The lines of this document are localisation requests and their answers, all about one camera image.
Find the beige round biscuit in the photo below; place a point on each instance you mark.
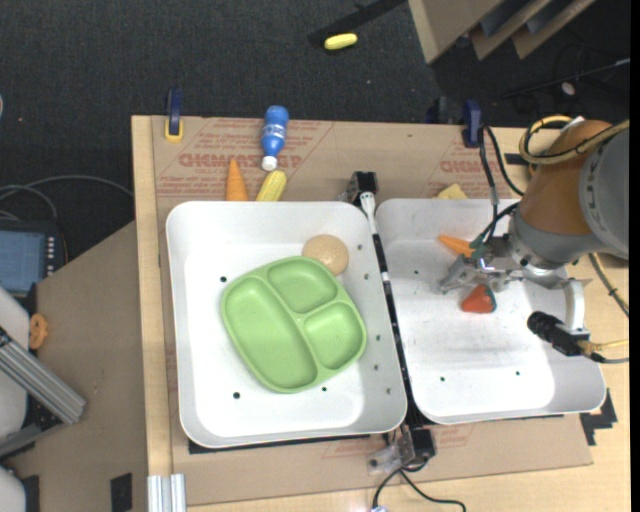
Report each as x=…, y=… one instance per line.
x=327, y=250

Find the green divided plate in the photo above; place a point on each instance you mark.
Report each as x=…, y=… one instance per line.
x=280, y=330

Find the large orange carrot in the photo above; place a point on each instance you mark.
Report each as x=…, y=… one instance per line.
x=236, y=185

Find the small orange carrot, green top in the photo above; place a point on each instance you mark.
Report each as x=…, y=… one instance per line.
x=454, y=244

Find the brown cardboard board, red print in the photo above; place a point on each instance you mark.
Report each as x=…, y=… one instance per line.
x=310, y=140

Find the yellow oval toy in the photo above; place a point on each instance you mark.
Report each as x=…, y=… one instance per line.
x=341, y=41

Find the white plastic tray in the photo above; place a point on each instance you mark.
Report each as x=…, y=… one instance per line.
x=210, y=420
x=475, y=360

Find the red strawberry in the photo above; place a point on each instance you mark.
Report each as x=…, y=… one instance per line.
x=477, y=301

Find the blue bottle with white cap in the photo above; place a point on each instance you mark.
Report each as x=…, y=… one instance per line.
x=274, y=132

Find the yellow cheese wedge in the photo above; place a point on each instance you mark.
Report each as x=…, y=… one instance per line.
x=451, y=192

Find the yellow corn cob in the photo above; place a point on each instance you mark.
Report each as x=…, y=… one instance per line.
x=272, y=186

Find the orange pretzel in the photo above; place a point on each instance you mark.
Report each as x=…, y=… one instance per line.
x=38, y=330

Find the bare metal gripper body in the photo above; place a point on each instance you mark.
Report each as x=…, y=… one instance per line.
x=505, y=257

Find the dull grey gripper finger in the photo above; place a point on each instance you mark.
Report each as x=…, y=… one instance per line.
x=495, y=282
x=454, y=277

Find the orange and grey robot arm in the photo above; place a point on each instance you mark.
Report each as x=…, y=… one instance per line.
x=560, y=200

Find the black cylinder on white bracket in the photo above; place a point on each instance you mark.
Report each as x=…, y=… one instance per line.
x=552, y=330

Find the thin black and white rod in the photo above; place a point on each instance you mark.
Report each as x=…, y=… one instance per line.
x=384, y=270

